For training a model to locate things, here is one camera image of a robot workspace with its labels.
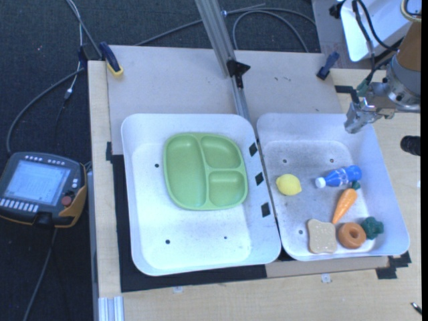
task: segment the table surface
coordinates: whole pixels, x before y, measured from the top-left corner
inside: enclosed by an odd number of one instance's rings
[[[382,78],[378,72],[375,80]],[[366,70],[331,69],[334,85],[356,86]],[[374,129],[410,235],[409,267],[397,279],[379,280],[375,270],[268,278],[227,284],[185,286],[122,293],[114,211],[108,85],[104,62],[89,63],[90,120],[94,170],[95,228],[100,298],[123,296],[125,320],[420,320],[410,305],[422,303],[420,157],[403,152],[400,141],[419,135],[419,114],[396,114]],[[338,94],[344,112],[348,94]]]

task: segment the carrot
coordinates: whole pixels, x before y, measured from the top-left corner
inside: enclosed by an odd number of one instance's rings
[[[332,223],[337,223],[343,215],[351,208],[357,198],[356,190],[348,188],[343,191],[334,211]]]

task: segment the yellow lemon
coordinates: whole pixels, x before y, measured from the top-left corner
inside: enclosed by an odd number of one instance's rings
[[[302,191],[299,179],[292,174],[284,174],[276,179],[278,190],[284,195],[296,195]]]

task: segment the white bottle cap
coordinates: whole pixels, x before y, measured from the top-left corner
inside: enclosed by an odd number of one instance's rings
[[[324,177],[318,177],[318,178],[315,180],[315,185],[316,185],[318,188],[324,188],[324,187],[326,186],[326,180],[324,179]]]

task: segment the blue bottle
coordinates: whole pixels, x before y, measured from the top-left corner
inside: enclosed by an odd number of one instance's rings
[[[360,167],[358,165],[351,165],[347,168],[333,170],[325,177],[318,177],[315,180],[315,185],[318,188],[324,188],[326,185],[330,187],[339,187],[341,185],[345,185],[353,181],[358,181],[360,179]]]

